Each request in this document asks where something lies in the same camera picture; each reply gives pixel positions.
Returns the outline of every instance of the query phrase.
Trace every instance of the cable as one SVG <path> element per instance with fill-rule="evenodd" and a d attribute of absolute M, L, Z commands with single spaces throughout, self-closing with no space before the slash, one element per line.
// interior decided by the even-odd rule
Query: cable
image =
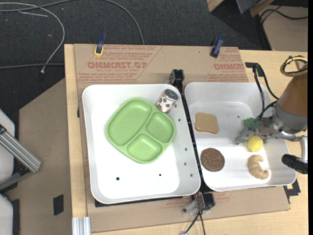
<path fill-rule="evenodd" d="M 0 10 L 0 12 L 19 12 L 19 11 L 28 11 L 28 10 L 34 10 L 34 9 L 41 9 L 41 8 L 45 8 L 45 7 L 49 7 L 49 6 L 54 6 L 54 5 L 58 5 L 58 4 L 61 4 L 61 3 L 65 3 L 65 2 L 70 2 L 70 1 L 77 1 L 77 0 L 61 0 L 61 1 L 57 1 L 57 2 L 52 2 L 52 3 L 47 3 L 47 4 L 43 4 L 43 5 L 39 5 L 39 6 L 34 6 L 34 7 L 29 7 L 29 8 L 22 8 L 22 9 L 10 9 L 10 10 Z M 136 24 L 136 27 L 139 31 L 139 34 L 140 34 L 140 37 L 141 37 L 141 41 L 142 41 L 142 44 L 144 45 L 144 39 L 143 39 L 143 35 L 141 33 L 141 29 L 139 27 L 139 24 L 138 22 L 136 21 L 136 19 L 134 18 L 134 16 L 125 8 L 123 7 L 122 5 L 114 2 L 114 1 L 111 1 L 111 0 L 101 0 L 101 1 L 105 1 L 105 2 L 109 2 L 111 4 L 114 4 L 116 6 L 118 6 L 119 8 L 121 8 L 122 10 L 124 10 L 131 18 L 132 20 L 134 21 L 134 23 Z"/>
<path fill-rule="evenodd" d="M 202 211 L 198 212 L 197 213 L 197 216 L 195 217 L 195 219 L 192 221 L 192 223 L 190 224 L 190 226 L 188 227 L 188 229 L 182 233 L 182 235 L 185 235 L 187 234 L 187 232 L 189 232 L 189 230 L 191 229 L 191 227 L 195 224 L 195 222 L 197 221 L 198 217 L 200 217 L 201 219 L 201 224 L 202 224 L 202 230 L 203 230 L 203 234 L 205 235 L 205 228 L 204 228 L 204 222 L 203 222 L 203 219 L 202 219 Z"/>
<path fill-rule="evenodd" d="M 303 62 L 305 65 L 298 71 L 285 71 L 285 68 L 288 64 L 290 64 L 291 62 L 293 61 L 301 61 Z M 280 67 L 280 72 L 282 74 L 284 74 L 285 76 L 300 76 L 300 75 L 303 75 L 304 73 L 307 73 L 308 72 L 308 60 L 303 57 L 303 56 L 295 56 L 295 57 L 292 57 L 290 56 Z"/>
<path fill-rule="evenodd" d="M 261 65 L 259 65 L 259 64 L 256 64 L 256 65 L 257 65 L 256 69 L 259 69 L 259 70 L 262 72 L 262 76 L 264 77 L 264 81 L 265 81 L 266 87 L 267 87 L 267 89 L 268 89 L 268 92 L 269 92 L 275 99 L 278 99 L 278 97 L 272 92 L 272 90 L 271 90 L 270 87 L 269 87 L 268 79 L 267 79 L 267 77 L 266 77 L 266 75 L 265 75 L 265 72 L 264 72 L 263 68 L 262 68 Z"/>
<path fill-rule="evenodd" d="M 204 222 L 203 222 L 203 219 L 202 219 L 202 211 L 199 213 L 199 216 L 200 216 L 200 219 L 201 219 L 203 234 L 206 235 L 206 234 L 205 234 L 205 228 L 204 228 Z"/>
<path fill-rule="evenodd" d="M 263 46 L 263 49 L 267 49 L 267 48 L 265 48 L 264 44 L 262 43 L 261 36 L 260 36 L 260 31 L 263 30 L 263 24 L 264 24 L 265 20 L 266 20 L 272 13 L 276 12 L 276 13 L 280 14 L 281 16 L 283 16 L 283 17 L 285 17 L 285 18 L 288 18 L 288 19 L 291 19 L 291 20 L 301 20 L 301 19 L 309 18 L 308 16 L 305 16 L 305 17 L 291 17 L 291 16 L 288 16 L 288 15 L 286 15 L 286 14 L 284 14 L 284 13 L 278 11 L 278 9 L 279 9 L 280 7 L 281 7 L 281 6 L 278 6 L 278 7 L 275 8 L 275 9 L 267 9 L 267 10 L 263 11 L 262 14 L 259 16 L 259 17 L 260 17 L 260 21 L 261 21 L 261 25 L 260 25 L 260 28 L 257 27 L 257 34 L 258 34 L 259 40 L 260 40 L 260 42 L 261 42 L 261 45 Z"/>
<path fill-rule="evenodd" d="M 26 67 L 34 67 L 34 66 L 64 66 L 62 63 L 43 63 L 43 64 L 29 64 L 29 65 L 14 65 L 14 66 L 2 66 L 1 69 L 14 69 L 14 68 L 26 68 Z"/>
<path fill-rule="evenodd" d="M 200 215 L 200 213 L 198 212 L 196 218 L 194 219 L 194 221 L 192 221 L 192 223 L 190 224 L 190 226 L 188 227 L 188 229 L 187 229 L 184 233 L 182 233 L 182 235 L 184 235 L 184 234 L 186 234 L 187 232 L 189 232 L 189 230 L 191 229 L 191 227 L 192 227 L 192 226 L 194 225 L 194 223 L 197 221 L 199 215 Z"/>
<path fill-rule="evenodd" d="M 26 6 L 31 6 L 31 8 L 37 8 L 36 5 L 33 5 L 33 4 L 28 4 L 28 3 L 21 3 L 21 2 L 0 2 L 0 4 L 19 4 L 19 5 L 26 5 Z M 53 14 L 51 11 L 47 10 L 47 9 L 44 9 L 44 8 L 39 8 L 41 10 L 44 10 L 46 12 L 48 12 L 49 14 L 51 14 L 52 16 L 54 16 L 56 18 L 56 20 L 59 22 L 59 24 L 61 25 L 62 27 L 62 31 L 63 31 L 63 37 L 62 37 L 62 40 L 60 41 L 59 45 L 57 46 L 57 48 L 54 50 L 54 52 L 50 55 L 50 57 L 48 58 L 48 60 L 46 61 L 45 64 L 43 64 L 43 68 L 41 69 L 41 73 L 44 73 L 45 72 L 45 67 L 47 66 L 47 64 L 50 62 L 51 58 L 54 56 L 54 54 L 59 50 L 59 48 L 61 47 L 61 45 L 63 44 L 64 40 L 65 40 L 65 29 L 64 29 L 64 26 L 62 24 L 62 22 L 60 21 L 60 19 L 55 15 Z"/>
<path fill-rule="evenodd" d="M 267 107 L 265 107 L 265 109 L 258 116 L 259 120 L 262 119 L 264 112 L 267 111 L 270 107 L 273 107 L 276 103 L 277 103 L 277 100 L 270 103 Z"/>
<path fill-rule="evenodd" d="M 255 79 L 255 82 L 258 86 L 258 89 L 260 91 L 260 97 L 261 97 L 261 101 L 262 101 L 262 111 L 264 111 L 264 107 L 265 107 L 265 103 L 264 103 L 264 94 L 263 94 L 263 90 L 262 90 L 262 87 L 260 85 L 260 82 L 259 82 L 259 79 L 258 79 L 258 75 L 257 75 L 257 68 L 256 68 L 256 65 L 253 66 L 253 73 L 254 73 L 254 79 Z"/>
<path fill-rule="evenodd" d="M 265 10 L 262 14 L 261 14 L 261 20 L 262 20 L 262 25 L 264 24 L 264 21 L 266 20 L 266 18 L 269 17 L 269 15 L 271 15 L 273 12 L 276 12 L 278 14 L 280 14 L 281 16 L 285 17 L 285 18 L 288 18 L 288 19 L 291 19 L 291 20 L 301 20 L 301 19 L 306 19 L 306 18 L 309 18 L 309 16 L 305 16 L 305 17 L 291 17 L 291 16 L 288 16 L 280 11 L 278 11 L 278 9 L 280 8 L 281 6 L 278 6 L 276 9 L 267 9 Z M 271 13 L 269 13 L 264 19 L 262 19 L 262 17 L 264 16 L 265 13 L 271 11 Z"/>

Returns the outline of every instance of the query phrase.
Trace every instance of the toy bread slice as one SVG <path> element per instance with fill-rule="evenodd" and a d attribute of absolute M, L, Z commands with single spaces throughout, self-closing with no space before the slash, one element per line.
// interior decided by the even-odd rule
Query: toy bread slice
<path fill-rule="evenodd" d="M 202 112 L 196 113 L 195 129 L 197 131 L 206 131 L 213 134 L 217 134 L 220 130 L 216 116 Z"/>

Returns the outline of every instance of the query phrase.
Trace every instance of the black connector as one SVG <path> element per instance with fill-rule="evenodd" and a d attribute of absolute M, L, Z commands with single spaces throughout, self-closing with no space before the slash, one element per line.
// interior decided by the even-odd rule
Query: black connector
<path fill-rule="evenodd" d="M 302 174 L 308 174 L 308 163 L 301 161 L 298 157 L 290 154 L 285 154 L 282 157 L 282 162 L 284 165 L 295 169 Z"/>
<path fill-rule="evenodd" d="M 208 211 L 215 206 L 215 201 L 212 193 L 203 193 L 203 200 L 205 207 L 203 208 L 204 211 Z"/>
<path fill-rule="evenodd" d="M 262 69 L 262 67 L 258 63 L 246 62 L 245 65 L 247 68 L 253 68 L 254 70 L 256 70 L 258 72 L 259 77 L 265 77 L 264 70 Z"/>

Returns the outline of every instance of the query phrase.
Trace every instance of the white tray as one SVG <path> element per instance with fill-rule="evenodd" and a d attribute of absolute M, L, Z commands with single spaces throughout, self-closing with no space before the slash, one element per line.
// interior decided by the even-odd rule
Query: white tray
<path fill-rule="evenodd" d="M 166 89 L 179 95 L 168 116 L 176 135 L 153 163 L 140 164 L 118 151 L 106 138 L 110 117 L 128 99 L 156 104 Z M 192 195 L 201 180 L 179 91 L 168 84 L 91 85 L 82 96 L 89 155 L 90 185 L 104 204 Z"/>
<path fill-rule="evenodd" d="M 265 105 L 270 101 L 266 88 Z M 236 144 L 235 138 L 243 129 L 245 118 L 257 117 L 262 109 L 260 93 L 256 83 L 190 83 L 185 88 L 185 97 L 199 157 L 206 148 L 218 149 L 225 157 L 221 171 L 210 172 L 203 166 L 203 179 L 208 187 L 215 191 L 270 187 L 288 185 L 295 180 L 295 170 L 281 162 L 284 154 L 289 153 L 284 140 L 272 139 L 258 152 L 249 152 L 247 142 Z M 211 134 L 198 132 L 194 128 L 197 112 L 215 114 L 219 132 Z M 269 117 L 271 110 L 264 114 Z M 251 155 L 259 154 L 264 158 L 261 167 L 269 171 L 266 180 L 254 178 L 248 170 L 247 162 Z"/>

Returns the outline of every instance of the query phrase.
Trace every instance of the green divided plate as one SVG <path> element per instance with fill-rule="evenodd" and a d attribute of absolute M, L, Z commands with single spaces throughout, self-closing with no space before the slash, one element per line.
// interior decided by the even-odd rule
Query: green divided plate
<path fill-rule="evenodd" d="M 124 102 L 106 126 L 107 138 L 114 147 L 145 164 L 161 156 L 175 132 L 173 120 L 142 98 Z"/>

